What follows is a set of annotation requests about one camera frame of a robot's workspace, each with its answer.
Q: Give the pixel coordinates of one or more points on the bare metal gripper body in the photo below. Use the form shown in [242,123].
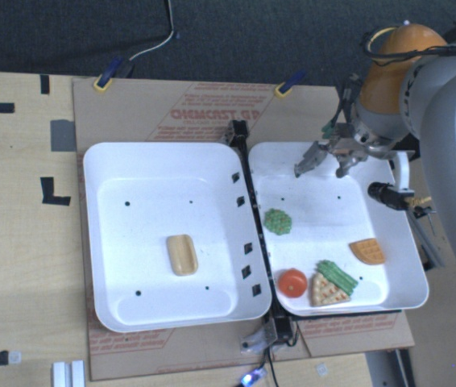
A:
[351,140]

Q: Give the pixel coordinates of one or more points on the red tomato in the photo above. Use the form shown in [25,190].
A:
[292,282]

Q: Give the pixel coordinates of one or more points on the white plastic tray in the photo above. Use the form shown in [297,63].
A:
[159,232]
[324,212]

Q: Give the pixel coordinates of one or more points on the brown cardboard board red print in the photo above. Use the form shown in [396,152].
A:
[179,115]

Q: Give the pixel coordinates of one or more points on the pizza slice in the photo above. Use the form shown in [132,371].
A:
[324,292]

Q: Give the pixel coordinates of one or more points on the green grapes bunch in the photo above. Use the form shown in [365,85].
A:
[278,221]

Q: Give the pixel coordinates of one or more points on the black cylinder on white bracket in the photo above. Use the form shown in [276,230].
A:
[394,192]

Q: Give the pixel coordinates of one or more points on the thin black rod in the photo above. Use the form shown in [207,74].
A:
[257,216]

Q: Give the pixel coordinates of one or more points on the green asparagus bunch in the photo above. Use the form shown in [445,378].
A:
[338,276]

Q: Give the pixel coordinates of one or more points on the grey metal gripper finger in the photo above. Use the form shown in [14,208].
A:
[345,167]
[308,161]

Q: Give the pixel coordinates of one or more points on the orange waffle piece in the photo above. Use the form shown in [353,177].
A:
[368,250]

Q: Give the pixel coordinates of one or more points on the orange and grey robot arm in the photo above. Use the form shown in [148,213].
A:
[437,107]

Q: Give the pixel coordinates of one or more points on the tan bread loaf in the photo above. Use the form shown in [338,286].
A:
[182,254]

